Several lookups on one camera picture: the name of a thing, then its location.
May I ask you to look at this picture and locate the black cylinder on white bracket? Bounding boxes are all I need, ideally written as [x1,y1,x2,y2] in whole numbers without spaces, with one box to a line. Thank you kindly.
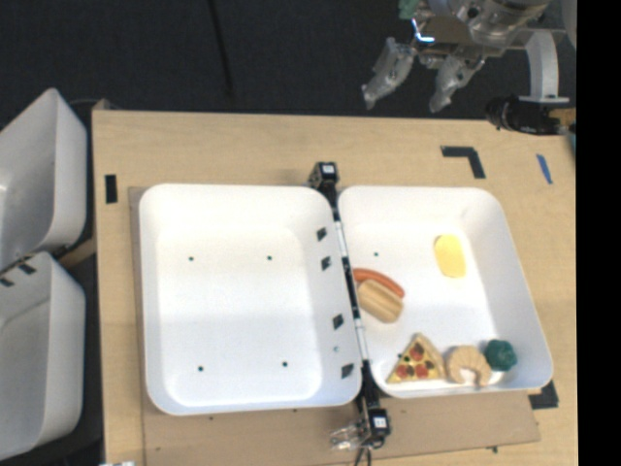
[484,29,572,136]

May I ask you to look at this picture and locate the toy pizza slice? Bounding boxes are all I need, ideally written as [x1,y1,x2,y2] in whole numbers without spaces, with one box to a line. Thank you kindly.
[385,333,447,385]

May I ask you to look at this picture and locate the yellow oval toy food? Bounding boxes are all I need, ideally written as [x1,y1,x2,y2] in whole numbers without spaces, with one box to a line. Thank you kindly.
[433,233,469,280]

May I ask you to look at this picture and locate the green toy broccoli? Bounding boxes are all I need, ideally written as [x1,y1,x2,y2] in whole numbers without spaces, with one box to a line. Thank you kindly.
[482,338,519,373]

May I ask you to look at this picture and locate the tan toy bread bun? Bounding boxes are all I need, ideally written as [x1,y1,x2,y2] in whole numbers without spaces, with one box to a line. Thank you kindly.
[356,279,405,325]

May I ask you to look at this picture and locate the black block with thin wires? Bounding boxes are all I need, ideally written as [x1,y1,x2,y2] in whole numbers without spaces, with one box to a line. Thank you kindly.
[309,160,342,189]
[357,404,392,449]

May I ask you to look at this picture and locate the beige toy croissant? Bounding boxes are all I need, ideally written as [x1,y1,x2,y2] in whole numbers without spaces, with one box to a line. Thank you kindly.
[444,344,493,388]

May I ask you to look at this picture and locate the white plastic tray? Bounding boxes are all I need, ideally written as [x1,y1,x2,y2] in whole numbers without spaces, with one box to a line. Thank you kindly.
[336,184,555,400]
[138,183,365,416]

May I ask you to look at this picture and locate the orange toy sausage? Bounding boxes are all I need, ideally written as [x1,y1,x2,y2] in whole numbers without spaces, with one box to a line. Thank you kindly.
[351,267,406,300]

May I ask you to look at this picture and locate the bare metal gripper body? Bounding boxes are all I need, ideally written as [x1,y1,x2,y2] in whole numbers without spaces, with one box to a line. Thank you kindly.
[414,0,545,67]

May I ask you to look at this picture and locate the thin black and white rod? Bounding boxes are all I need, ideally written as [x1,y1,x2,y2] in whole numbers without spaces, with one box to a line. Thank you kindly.
[323,182,382,413]

